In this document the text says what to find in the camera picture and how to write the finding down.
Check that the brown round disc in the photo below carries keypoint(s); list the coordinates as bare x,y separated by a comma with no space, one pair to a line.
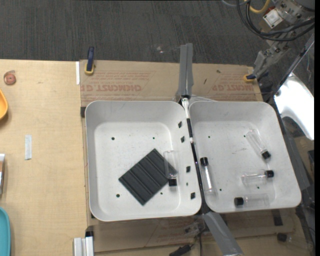
10,78

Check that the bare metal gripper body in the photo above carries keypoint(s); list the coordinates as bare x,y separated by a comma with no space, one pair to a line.
287,23

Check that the white plastic tray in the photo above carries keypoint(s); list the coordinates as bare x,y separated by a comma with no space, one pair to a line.
230,150
130,155

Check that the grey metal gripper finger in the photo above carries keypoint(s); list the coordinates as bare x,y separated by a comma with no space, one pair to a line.
262,62

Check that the thin black and white rod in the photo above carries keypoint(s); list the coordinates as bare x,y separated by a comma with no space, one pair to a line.
189,128

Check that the orange plate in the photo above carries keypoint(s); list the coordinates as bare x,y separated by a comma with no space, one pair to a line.
3,105

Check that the clear plastic bottle black cap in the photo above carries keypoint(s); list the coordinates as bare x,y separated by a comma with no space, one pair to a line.
256,141
282,237
207,175
252,200
171,162
255,177

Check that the dark grey ribbed mat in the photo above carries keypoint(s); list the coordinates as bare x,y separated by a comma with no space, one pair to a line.
143,176

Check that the blue plate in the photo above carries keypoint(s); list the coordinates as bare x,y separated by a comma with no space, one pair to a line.
4,232

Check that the brown and grey box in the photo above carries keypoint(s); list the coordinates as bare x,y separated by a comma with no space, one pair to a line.
2,175

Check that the brown cardboard board red print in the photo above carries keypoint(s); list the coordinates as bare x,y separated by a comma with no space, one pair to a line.
160,80

